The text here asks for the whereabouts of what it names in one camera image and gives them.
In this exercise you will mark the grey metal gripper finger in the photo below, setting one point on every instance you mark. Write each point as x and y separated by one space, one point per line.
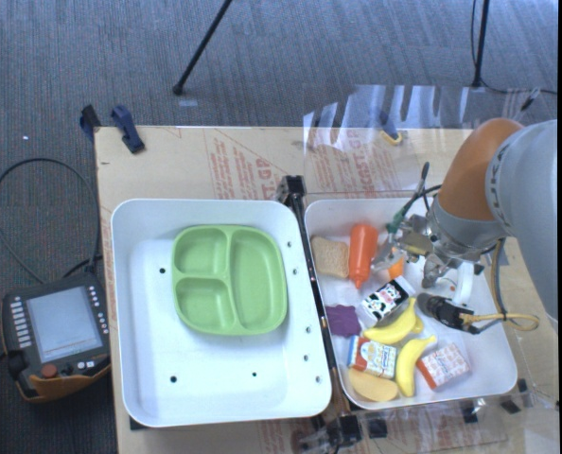
432 271
383 259

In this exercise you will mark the cow print milk carton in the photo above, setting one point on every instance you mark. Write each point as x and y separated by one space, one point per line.
384 300

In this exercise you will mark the small orange object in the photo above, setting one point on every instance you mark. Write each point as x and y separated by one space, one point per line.
396 268

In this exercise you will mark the white plastic tray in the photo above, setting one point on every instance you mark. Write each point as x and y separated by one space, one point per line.
215 376
479 362

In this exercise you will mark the brown cardboard board red print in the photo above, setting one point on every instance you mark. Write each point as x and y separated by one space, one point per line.
191 163

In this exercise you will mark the purple grapes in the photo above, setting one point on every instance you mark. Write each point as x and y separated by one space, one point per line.
342 320

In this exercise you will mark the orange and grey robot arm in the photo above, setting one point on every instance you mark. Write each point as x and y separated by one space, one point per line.
522 182

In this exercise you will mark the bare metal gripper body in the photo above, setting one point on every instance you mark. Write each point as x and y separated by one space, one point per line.
423 243

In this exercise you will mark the tan bread slice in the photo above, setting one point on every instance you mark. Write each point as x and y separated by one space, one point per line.
330 257

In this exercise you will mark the white and orange juice carton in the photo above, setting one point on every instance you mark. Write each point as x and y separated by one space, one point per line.
373 357

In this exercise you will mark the yellow banana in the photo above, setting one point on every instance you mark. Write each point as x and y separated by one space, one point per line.
408 364
394 330

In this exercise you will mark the yellow biscuit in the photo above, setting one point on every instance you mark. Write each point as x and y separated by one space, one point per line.
373 387

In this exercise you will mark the black cylinder on white bracket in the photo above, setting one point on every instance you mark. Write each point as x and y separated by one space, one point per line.
444 310

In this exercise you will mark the orange bottle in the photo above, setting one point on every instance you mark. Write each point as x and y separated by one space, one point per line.
362 251

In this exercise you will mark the black tripod stand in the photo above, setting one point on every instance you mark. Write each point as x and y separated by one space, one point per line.
482 31
210 36

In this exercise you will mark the green divided plate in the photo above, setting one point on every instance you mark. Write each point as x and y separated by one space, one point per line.
257 277

